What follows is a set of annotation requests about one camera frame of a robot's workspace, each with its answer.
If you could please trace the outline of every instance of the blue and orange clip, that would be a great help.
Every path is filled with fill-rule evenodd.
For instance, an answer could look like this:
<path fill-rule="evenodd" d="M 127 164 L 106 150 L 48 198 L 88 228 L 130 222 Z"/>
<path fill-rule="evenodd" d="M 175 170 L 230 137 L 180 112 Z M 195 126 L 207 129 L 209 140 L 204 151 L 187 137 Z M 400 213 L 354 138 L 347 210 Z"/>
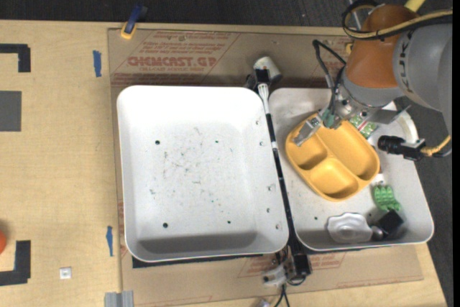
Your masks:
<path fill-rule="evenodd" d="M 145 19 L 147 8 L 142 4 L 136 4 L 128 18 L 128 22 L 123 24 L 121 28 L 121 37 L 130 40 L 137 29 L 137 22 Z"/>

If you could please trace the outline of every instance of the yellow tray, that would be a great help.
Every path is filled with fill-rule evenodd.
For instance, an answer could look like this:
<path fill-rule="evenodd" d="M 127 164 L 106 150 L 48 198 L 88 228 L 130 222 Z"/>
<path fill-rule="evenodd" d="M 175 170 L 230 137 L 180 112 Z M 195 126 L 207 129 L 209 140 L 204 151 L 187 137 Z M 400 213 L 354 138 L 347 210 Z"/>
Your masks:
<path fill-rule="evenodd" d="M 330 201 L 346 200 L 360 192 L 378 174 L 380 159 L 377 152 L 350 122 L 342 122 L 338 129 L 321 127 L 299 147 L 293 137 L 304 123 L 301 122 L 287 136 L 286 155 L 297 173 L 318 195 Z"/>

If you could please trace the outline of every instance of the orange ball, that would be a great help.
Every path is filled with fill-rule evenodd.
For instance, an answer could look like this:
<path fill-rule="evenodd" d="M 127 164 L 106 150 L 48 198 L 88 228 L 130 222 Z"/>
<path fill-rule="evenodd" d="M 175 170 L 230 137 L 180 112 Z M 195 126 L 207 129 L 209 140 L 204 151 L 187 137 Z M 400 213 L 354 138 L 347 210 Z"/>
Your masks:
<path fill-rule="evenodd" d="M 3 250 L 6 247 L 6 236 L 3 234 L 3 232 L 0 230 L 0 253 L 3 252 Z"/>

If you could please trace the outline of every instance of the gray square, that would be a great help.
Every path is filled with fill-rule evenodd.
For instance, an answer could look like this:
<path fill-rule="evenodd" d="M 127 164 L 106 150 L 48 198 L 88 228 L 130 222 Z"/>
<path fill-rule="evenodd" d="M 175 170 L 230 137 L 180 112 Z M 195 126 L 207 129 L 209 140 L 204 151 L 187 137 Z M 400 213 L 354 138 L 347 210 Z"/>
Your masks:
<path fill-rule="evenodd" d="M 0 91 L 0 132 L 21 131 L 21 91 Z"/>

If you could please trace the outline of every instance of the wooden table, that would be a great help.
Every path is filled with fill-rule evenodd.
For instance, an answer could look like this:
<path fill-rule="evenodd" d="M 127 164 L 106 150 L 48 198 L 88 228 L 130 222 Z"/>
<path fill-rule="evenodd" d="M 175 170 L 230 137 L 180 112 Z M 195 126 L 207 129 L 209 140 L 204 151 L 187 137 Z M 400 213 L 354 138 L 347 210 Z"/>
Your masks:
<path fill-rule="evenodd" d="M 1 286 L 0 306 L 103 306 L 106 292 L 123 290 L 107 40 L 107 30 L 120 26 L 0 21 L 0 43 L 28 44 L 32 51 L 31 73 L 18 73 L 17 55 L 0 54 L 0 91 L 22 92 L 21 132 L 0 132 L 0 226 L 8 239 L 32 242 L 32 277 L 27 284 Z M 142 27 L 305 32 L 305 27 Z M 101 53 L 100 78 L 95 77 L 94 50 Z M 108 226 L 114 232 L 113 257 L 106 240 Z M 416 249 L 422 281 L 292 294 L 290 304 L 445 306 L 427 246 Z M 11 248 L 0 256 L 0 267 L 11 262 L 9 255 Z M 60 279 L 62 267 L 72 267 L 71 279 Z"/>

